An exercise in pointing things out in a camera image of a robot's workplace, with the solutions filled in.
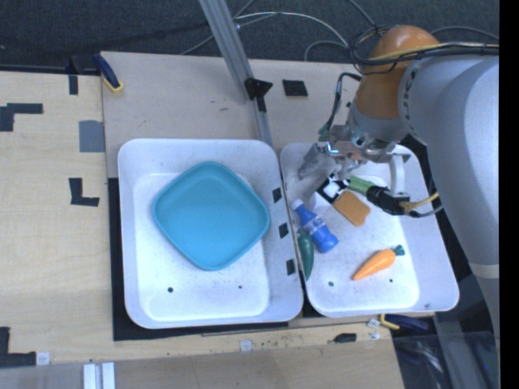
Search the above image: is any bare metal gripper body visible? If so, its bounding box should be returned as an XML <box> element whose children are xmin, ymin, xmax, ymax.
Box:
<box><xmin>325</xmin><ymin>124</ymin><xmax>397</xmax><ymax>167</ymax></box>

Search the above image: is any green cucumber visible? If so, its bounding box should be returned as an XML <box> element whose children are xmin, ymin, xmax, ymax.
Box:
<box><xmin>347</xmin><ymin>174</ymin><xmax>380</xmax><ymax>195</ymax></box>

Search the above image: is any black and white carton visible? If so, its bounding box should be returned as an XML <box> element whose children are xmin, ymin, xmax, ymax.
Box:
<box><xmin>315</xmin><ymin>177</ymin><xmax>350</xmax><ymax>203</ymax></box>

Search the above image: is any orange bread slice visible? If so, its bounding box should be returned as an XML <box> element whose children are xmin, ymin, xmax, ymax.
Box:
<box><xmin>332</xmin><ymin>189</ymin><xmax>371</xmax><ymax>228</ymax></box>

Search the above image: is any blue bottle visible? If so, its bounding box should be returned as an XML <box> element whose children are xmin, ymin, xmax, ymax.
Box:
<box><xmin>290</xmin><ymin>198</ymin><xmax>340</xmax><ymax>254</ymax></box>

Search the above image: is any green pepper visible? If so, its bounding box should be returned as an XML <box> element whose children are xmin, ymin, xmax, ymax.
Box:
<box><xmin>296</xmin><ymin>229</ymin><xmax>315</xmax><ymax>281</ymax></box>

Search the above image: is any orange carrot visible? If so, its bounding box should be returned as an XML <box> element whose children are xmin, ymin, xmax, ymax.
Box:
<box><xmin>351</xmin><ymin>244</ymin><xmax>406</xmax><ymax>282</ymax></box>

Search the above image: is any blue plate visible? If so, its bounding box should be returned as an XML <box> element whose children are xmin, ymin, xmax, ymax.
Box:
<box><xmin>151</xmin><ymin>160</ymin><xmax>272</xmax><ymax>272</ymax></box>

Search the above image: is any white plastic tray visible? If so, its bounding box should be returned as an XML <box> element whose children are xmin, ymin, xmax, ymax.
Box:
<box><xmin>117</xmin><ymin>137</ymin><xmax>305</xmax><ymax>330</ymax></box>
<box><xmin>279</xmin><ymin>141</ymin><xmax>461</xmax><ymax>319</ymax></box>

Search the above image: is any pale wood board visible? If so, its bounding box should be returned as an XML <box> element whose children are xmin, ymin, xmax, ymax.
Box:
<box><xmin>100</xmin><ymin>50</ymin><xmax>433</xmax><ymax>340</ymax></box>

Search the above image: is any black cylinder on white bracket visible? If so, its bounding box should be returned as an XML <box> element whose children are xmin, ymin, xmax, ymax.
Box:
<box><xmin>366</xmin><ymin>152</ymin><xmax>412</xmax><ymax>216</ymax></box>

